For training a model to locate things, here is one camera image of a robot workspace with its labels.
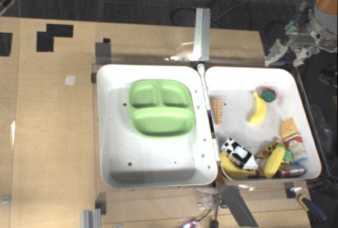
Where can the black and white milk carton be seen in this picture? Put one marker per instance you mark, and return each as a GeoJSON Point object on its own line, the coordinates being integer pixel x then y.
{"type": "Point", "coordinates": [237, 153]}

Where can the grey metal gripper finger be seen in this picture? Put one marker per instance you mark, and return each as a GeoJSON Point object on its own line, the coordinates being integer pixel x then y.
{"type": "Point", "coordinates": [301, 56]}
{"type": "Point", "coordinates": [274, 53]}

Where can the tan biscuit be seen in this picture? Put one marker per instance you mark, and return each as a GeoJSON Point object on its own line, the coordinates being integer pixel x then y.
{"type": "Point", "coordinates": [287, 128]}

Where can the tan waffle cone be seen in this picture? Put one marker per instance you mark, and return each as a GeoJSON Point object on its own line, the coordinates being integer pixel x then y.
{"type": "Point", "coordinates": [217, 110]}

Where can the red strawberry with green top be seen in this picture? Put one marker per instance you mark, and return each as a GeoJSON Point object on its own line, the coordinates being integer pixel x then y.
{"type": "Point", "coordinates": [268, 95]}

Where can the pale wood board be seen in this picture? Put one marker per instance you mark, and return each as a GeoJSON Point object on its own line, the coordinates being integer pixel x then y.
{"type": "Point", "coordinates": [52, 121]}

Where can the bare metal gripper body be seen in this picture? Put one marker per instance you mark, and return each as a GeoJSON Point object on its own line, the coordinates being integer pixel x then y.
{"type": "Point", "coordinates": [324, 38]}

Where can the pizza slice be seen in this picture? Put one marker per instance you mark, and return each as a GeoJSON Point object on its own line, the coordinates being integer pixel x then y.
{"type": "Point", "coordinates": [268, 151]}

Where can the thin black and white rod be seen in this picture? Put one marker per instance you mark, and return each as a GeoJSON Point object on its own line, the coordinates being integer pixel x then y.
{"type": "Point", "coordinates": [205, 89]}

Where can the yellow corn cob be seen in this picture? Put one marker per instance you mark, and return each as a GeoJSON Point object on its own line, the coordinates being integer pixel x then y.
{"type": "Point", "coordinates": [274, 161]}

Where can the green divided plate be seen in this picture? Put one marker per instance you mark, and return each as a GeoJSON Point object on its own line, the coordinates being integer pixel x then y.
{"type": "Point", "coordinates": [161, 118]}

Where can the white plastic tray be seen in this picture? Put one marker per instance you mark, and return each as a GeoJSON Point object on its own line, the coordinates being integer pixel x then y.
{"type": "Point", "coordinates": [237, 84]}
{"type": "Point", "coordinates": [148, 158]}

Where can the dark red packet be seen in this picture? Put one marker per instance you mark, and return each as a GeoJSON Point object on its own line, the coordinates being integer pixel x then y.
{"type": "Point", "coordinates": [290, 172]}

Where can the yellow banana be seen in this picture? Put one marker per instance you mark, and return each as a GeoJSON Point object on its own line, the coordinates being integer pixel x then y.
{"type": "Point", "coordinates": [258, 112]}
{"type": "Point", "coordinates": [232, 170]}

